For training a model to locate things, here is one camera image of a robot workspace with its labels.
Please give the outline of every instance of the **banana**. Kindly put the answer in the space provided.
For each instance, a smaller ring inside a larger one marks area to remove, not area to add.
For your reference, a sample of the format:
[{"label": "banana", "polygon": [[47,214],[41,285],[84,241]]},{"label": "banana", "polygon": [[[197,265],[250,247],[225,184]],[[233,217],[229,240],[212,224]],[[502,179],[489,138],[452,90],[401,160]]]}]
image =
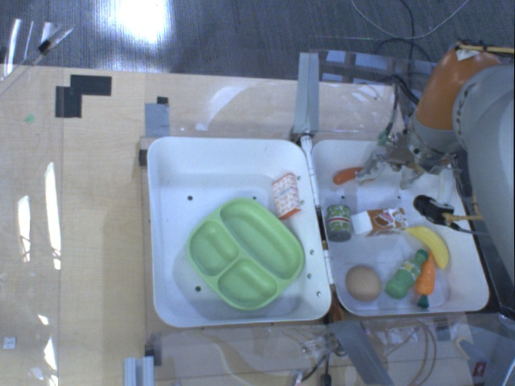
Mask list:
[{"label": "banana", "polygon": [[413,226],[405,229],[410,235],[424,243],[431,250],[439,268],[445,269],[449,263],[449,249],[443,239],[426,226]]}]

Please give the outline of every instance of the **carrot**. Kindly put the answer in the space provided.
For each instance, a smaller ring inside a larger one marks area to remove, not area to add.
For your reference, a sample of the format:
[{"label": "carrot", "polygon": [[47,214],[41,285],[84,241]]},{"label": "carrot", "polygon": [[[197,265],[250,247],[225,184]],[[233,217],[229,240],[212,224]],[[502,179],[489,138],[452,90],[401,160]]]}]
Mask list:
[{"label": "carrot", "polygon": [[340,170],[335,176],[332,178],[334,184],[340,185],[348,182],[349,180],[353,180],[356,178],[356,173],[361,171],[363,167],[349,167],[348,169]]},{"label": "carrot", "polygon": [[431,252],[429,252],[429,257],[422,264],[422,268],[420,269],[420,276],[418,276],[414,286],[417,293],[421,294],[417,305],[423,309],[427,309],[429,307],[427,296],[432,294],[433,290],[435,289],[435,273],[435,259],[433,258]]}]

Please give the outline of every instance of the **green plate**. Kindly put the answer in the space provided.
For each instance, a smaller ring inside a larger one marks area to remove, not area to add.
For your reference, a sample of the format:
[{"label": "green plate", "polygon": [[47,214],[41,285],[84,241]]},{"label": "green plate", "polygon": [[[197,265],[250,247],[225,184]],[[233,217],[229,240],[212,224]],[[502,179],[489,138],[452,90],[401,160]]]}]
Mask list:
[{"label": "green plate", "polygon": [[222,299],[240,310],[272,302],[304,266],[298,239],[251,199],[230,200],[206,217],[188,238],[187,258]]}]

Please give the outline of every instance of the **green can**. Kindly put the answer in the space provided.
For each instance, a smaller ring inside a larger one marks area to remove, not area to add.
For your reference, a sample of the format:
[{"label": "green can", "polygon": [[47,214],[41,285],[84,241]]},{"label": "green can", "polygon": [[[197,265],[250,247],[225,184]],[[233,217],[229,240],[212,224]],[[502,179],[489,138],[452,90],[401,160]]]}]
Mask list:
[{"label": "green can", "polygon": [[351,238],[351,209],[335,204],[328,207],[326,231],[330,241],[346,241]]}]

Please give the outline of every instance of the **green bottle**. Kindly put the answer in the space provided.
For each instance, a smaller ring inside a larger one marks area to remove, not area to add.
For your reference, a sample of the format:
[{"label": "green bottle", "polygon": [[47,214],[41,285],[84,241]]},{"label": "green bottle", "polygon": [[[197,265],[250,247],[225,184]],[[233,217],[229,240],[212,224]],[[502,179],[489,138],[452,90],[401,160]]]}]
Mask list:
[{"label": "green bottle", "polygon": [[411,261],[405,261],[394,276],[386,283],[386,293],[392,298],[402,299],[408,293],[408,289],[414,285],[420,276],[420,266],[429,255],[423,249],[417,250]]}]

